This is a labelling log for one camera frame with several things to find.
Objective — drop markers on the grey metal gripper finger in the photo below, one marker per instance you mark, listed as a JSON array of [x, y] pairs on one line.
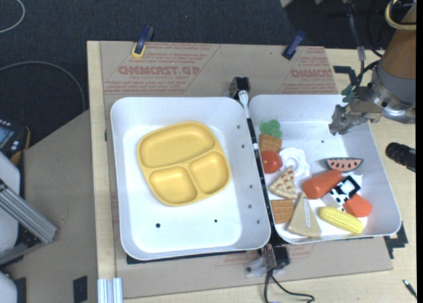
[[337, 119], [353, 123]]

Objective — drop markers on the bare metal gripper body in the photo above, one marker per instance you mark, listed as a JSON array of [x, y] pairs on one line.
[[367, 104]]

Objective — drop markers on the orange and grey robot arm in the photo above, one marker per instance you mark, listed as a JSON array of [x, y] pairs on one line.
[[401, 50]]

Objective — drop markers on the white plastic tray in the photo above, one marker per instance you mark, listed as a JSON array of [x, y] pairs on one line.
[[314, 113], [185, 235]]

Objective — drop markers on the watermelon slice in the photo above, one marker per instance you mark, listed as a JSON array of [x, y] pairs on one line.
[[343, 164]]

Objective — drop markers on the white fried egg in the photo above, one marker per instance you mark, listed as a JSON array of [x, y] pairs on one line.
[[295, 157]]

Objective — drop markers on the green broccoli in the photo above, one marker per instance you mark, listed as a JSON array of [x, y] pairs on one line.
[[271, 128]]

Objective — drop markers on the orange carrot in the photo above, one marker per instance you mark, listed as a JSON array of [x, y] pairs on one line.
[[320, 185]]

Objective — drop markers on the black and white milk carton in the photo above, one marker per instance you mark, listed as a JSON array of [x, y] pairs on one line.
[[343, 190]]

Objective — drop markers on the red tomato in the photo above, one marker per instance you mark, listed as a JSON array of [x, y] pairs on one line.
[[271, 162]]

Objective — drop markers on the orange-red wedge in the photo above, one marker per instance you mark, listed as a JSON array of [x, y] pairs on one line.
[[358, 205]]

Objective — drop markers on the pizza slice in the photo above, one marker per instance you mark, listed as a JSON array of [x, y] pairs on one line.
[[285, 186]]

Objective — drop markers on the thin black and white rod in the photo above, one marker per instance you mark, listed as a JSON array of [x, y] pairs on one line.
[[252, 131]]

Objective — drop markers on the yellow corn cob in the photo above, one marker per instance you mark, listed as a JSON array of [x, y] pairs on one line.
[[342, 219]]

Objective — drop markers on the beige cheese wedge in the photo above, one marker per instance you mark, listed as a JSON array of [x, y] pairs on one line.
[[302, 220]]

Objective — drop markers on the brown cardboard board red print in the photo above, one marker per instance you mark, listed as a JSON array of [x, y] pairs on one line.
[[198, 67]]

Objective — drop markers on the yellow divided plate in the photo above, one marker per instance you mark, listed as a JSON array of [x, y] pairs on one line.
[[175, 149]]

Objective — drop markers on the black pen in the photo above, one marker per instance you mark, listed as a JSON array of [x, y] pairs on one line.
[[409, 287]]

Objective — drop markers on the black cylinder on white bracket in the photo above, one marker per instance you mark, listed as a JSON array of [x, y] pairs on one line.
[[400, 154]]

